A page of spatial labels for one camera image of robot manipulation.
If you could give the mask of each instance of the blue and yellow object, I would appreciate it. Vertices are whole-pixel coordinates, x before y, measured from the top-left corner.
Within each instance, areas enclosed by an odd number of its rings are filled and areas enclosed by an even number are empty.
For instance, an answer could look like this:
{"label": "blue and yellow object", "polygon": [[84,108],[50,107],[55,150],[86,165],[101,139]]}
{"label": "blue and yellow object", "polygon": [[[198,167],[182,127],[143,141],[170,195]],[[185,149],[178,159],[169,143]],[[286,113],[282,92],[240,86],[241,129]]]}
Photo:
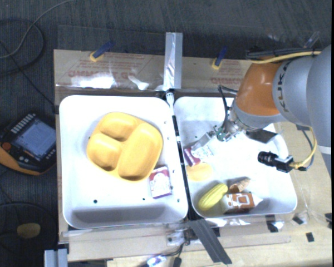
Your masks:
{"label": "blue and yellow object", "polygon": [[228,48],[225,46],[222,48],[222,50],[219,52],[218,56],[213,60],[212,68],[219,69],[222,65],[222,60],[227,52]]}
{"label": "blue and yellow object", "polygon": [[113,42],[107,42],[106,44],[103,44],[100,48],[90,54],[90,60],[97,62],[98,60],[102,59],[103,54],[111,50],[114,45],[115,44]]}

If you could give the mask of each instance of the yellow cable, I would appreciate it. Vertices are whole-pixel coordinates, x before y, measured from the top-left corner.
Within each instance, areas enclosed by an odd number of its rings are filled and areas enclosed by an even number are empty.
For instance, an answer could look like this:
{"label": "yellow cable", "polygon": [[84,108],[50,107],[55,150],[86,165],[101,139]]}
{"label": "yellow cable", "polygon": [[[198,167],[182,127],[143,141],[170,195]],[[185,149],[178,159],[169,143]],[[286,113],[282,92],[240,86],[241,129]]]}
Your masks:
{"label": "yellow cable", "polygon": [[264,63],[287,60],[289,58],[294,58],[294,57],[318,55],[320,53],[321,53],[321,51],[296,52],[296,53],[291,53],[289,55],[272,57],[272,58],[269,58],[267,60],[251,60],[251,62],[260,65],[260,64],[264,64]]}
{"label": "yellow cable", "polygon": [[293,163],[290,164],[290,167],[293,167],[294,169],[298,169],[298,168],[304,166],[312,158],[312,156],[316,152],[316,149],[317,149],[317,140],[316,140],[316,137],[314,135],[313,129],[311,127],[310,127],[310,130],[312,132],[313,139],[314,139],[314,141],[313,141],[313,149],[312,149],[311,153],[307,156],[307,158],[304,159],[303,161],[293,162]]}

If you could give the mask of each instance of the dark floor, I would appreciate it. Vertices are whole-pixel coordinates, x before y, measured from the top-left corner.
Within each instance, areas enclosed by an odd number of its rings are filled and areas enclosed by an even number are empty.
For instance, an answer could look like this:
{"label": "dark floor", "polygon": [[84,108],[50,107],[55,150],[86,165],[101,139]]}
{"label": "dark floor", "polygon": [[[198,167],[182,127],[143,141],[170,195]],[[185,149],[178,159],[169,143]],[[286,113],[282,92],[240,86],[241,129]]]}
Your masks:
{"label": "dark floor", "polygon": [[[63,1],[0,0],[0,56]],[[314,47],[326,47],[332,0],[80,0],[55,7],[35,25],[15,55],[0,58],[0,128],[30,111],[54,119],[53,50],[94,50],[90,28],[181,32],[184,56],[214,57],[227,45],[226,58],[240,59],[253,46],[303,47],[314,33]],[[150,43],[146,53],[163,54]],[[56,168],[35,177],[0,164],[0,266],[43,266],[44,249],[56,242],[56,178]],[[41,225],[40,235],[18,238],[16,227],[30,222]]]}

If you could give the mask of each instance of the yellow corn toy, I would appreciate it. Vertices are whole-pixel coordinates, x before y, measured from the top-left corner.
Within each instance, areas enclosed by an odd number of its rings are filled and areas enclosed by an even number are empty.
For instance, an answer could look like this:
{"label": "yellow corn toy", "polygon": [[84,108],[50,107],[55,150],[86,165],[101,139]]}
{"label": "yellow corn toy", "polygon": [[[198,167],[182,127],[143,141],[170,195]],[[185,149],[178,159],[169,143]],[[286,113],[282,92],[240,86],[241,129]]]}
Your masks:
{"label": "yellow corn toy", "polygon": [[222,197],[228,192],[228,187],[224,183],[219,183],[206,192],[198,202],[198,207],[201,211],[207,211],[219,202]]}

